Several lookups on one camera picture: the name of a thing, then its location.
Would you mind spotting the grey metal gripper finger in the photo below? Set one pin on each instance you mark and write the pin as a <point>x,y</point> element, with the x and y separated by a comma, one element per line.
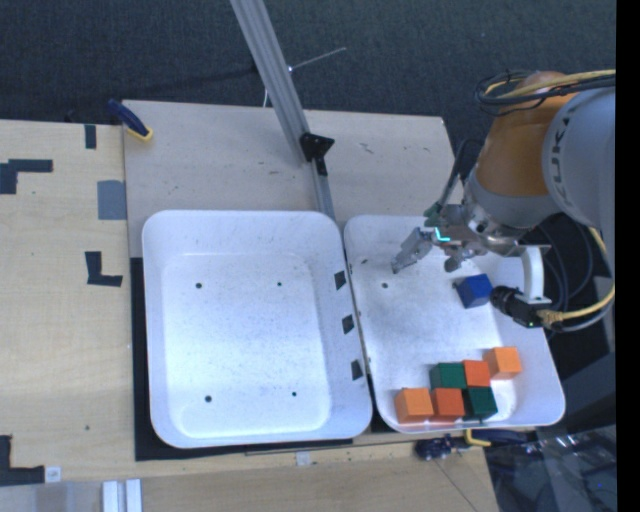
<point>412,250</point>
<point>457,256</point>

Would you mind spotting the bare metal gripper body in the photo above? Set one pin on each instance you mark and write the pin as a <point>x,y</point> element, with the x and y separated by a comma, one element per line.
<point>477,231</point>

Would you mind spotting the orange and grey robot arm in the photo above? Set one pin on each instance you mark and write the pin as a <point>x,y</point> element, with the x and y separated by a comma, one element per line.
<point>520,155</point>

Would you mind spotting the blue cube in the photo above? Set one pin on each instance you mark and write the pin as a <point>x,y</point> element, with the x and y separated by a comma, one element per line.
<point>474,291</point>

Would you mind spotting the white plastic tray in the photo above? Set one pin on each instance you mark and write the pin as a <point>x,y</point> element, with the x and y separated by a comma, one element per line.
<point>245,340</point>
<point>425,330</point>

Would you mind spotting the orange cube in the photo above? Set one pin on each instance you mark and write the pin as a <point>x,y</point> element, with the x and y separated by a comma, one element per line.
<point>414,405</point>
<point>505,361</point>
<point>476,373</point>
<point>448,402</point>

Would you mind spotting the green cube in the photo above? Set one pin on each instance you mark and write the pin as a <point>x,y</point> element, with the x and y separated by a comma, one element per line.
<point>481,401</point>
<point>447,376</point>

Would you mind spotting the pale wood board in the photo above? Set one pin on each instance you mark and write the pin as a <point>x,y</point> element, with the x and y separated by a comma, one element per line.
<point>225,160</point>

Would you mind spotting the black cylinder on white bracket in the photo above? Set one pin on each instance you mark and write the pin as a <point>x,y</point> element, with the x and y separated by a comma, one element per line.
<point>515,302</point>

